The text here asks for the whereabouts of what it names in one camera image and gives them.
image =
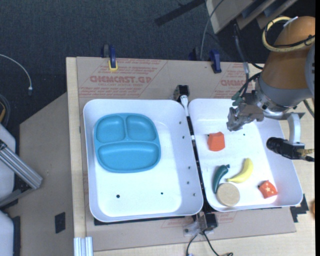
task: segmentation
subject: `red toy object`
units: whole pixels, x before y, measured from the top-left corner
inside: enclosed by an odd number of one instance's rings
[[[272,183],[269,182],[269,180],[262,183],[258,188],[264,198],[273,197],[278,194],[277,189]]]
[[[221,131],[210,133],[207,143],[211,151],[223,150],[225,148],[225,135]]]

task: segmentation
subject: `toy green pepper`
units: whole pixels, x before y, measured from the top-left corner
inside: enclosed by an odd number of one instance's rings
[[[214,193],[217,193],[219,182],[221,178],[228,172],[228,168],[230,168],[229,164],[221,165],[214,173],[212,181],[212,188]]]

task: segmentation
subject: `gray carpet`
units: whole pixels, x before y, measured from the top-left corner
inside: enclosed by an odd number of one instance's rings
[[[190,2],[190,10],[175,12]],[[299,0],[283,14],[315,17],[315,5],[315,0]],[[0,57],[0,94],[11,106],[7,129],[66,92],[66,57],[100,57],[102,46],[113,44],[118,58],[188,60],[201,46],[208,17],[204,0],[1,0],[0,54],[23,65],[33,84],[28,96],[26,74]],[[208,27],[205,58],[210,49],[217,49],[221,61],[241,61],[234,23],[218,34]],[[241,38],[251,60],[263,63],[268,51],[256,21],[241,31]]]

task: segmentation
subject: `blue divided plate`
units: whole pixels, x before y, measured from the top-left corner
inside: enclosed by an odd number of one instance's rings
[[[114,173],[136,173],[152,169],[161,148],[155,124],[145,115],[109,114],[94,126],[94,149],[100,165]]]

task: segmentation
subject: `wooden cookie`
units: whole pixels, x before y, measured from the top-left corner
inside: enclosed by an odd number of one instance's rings
[[[234,206],[240,200],[239,190],[232,183],[226,182],[219,185],[216,191],[216,198],[225,206]]]

